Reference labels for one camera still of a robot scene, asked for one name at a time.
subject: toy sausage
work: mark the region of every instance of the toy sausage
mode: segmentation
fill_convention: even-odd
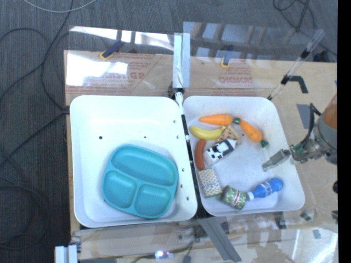
[[[195,164],[199,170],[205,168],[205,163],[203,162],[203,149],[205,148],[206,140],[200,139],[195,147]]]

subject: toy carrot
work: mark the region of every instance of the toy carrot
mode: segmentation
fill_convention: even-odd
[[[230,125],[233,122],[233,117],[229,114],[216,114],[201,117],[199,121],[213,125]]]
[[[268,142],[262,139],[262,133],[253,125],[249,124],[243,119],[240,119],[239,117],[235,117],[233,122],[238,124],[252,141],[260,142],[262,147],[268,144]]]

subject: toy water bottle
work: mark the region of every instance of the toy water bottle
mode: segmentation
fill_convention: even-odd
[[[247,192],[249,201],[255,198],[265,198],[274,192],[278,192],[283,188],[283,182],[280,178],[272,178],[264,183],[256,186],[252,192]]]

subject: blue divided plate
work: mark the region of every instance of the blue divided plate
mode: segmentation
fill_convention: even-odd
[[[109,158],[101,192],[112,207],[155,219],[169,209],[177,183],[178,169],[169,158],[140,146],[122,145]]]

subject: yellow banana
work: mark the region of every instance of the yellow banana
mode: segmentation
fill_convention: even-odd
[[[205,139],[205,140],[214,140],[220,137],[225,126],[223,125],[219,129],[207,130],[197,127],[195,125],[190,126],[189,130],[193,136],[198,139]]]

